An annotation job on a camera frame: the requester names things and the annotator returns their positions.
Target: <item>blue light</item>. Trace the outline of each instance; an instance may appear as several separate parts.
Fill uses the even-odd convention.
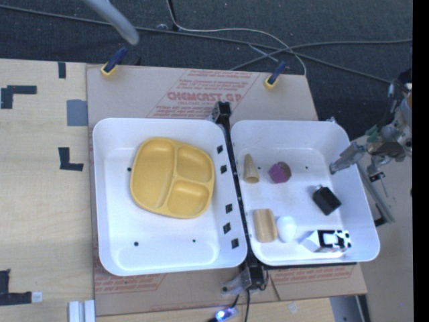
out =
[[[219,312],[216,314],[216,318],[217,318],[217,319],[222,319],[224,316],[225,316],[225,312],[224,312],[223,310],[219,311]]]

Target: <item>white egg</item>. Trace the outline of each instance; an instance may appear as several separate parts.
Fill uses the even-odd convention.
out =
[[[286,243],[291,242],[296,234],[295,219],[290,216],[281,216],[276,224],[280,239]]]

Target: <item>black tape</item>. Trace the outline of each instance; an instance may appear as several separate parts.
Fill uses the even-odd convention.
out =
[[[14,94],[36,94],[37,92],[37,86],[8,85],[6,88],[1,89],[0,108],[11,109]]]
[[[58,63],[58,78],[66,78],[66,63]]]
[[[70,163],[70,148],[58,148],[60,154],[60,169],[83,171],[83,164]]]
[[[10,270],[0,271],[0,294],[9,292],[9,273]]]
[[[32,293],[9,293],[10,270],[0,271],[0,305],[30,304]]]
[[[38,92],[37,86],[8,85],[7,89],[13,94],[36,94]]]
[[[13,93],[8,89],[1,89],[0,109],[11,109],[13,102]]]
[[[31,304],[32,293],[4,293],[0,294],[0,305],[18,305],[18,304]]]

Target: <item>cardboard sheet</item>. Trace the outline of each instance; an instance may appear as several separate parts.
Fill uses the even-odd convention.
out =
[[[221,284],[232,280],[238,268],[127,277],[103,268],[97,250],[93,127],[109,117],[206,119],[216,101],[230,102],[231,125],[244,119],[317,120],[306,78],[280,75],[277,85],[267,90],[263,82],[269,73],[119,66],[105,78],[100,67],[90,65],[86,71],[97,315],[230,305],[235,297],[223,296]],[[358,264],[273,270],[270,277],[265,291],[253,293],[252,302],[366,292]]]

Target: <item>blue clamp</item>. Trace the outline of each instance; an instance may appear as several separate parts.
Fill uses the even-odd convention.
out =
[[[111,76],[116,71],[116,65],[127,55],[128,49],[122,47],[119,49],[115,55],[104,66],[101,67],[101,74],[105,77]]]
[[[286,62],[281,61],[279,66],[275,69],[275,71],[273,71],[273,74],[267,77],[263,82],[266,88],[272,89],[275,86],[277,83],[277,78],[283,72],[284,68],[286,68]]]

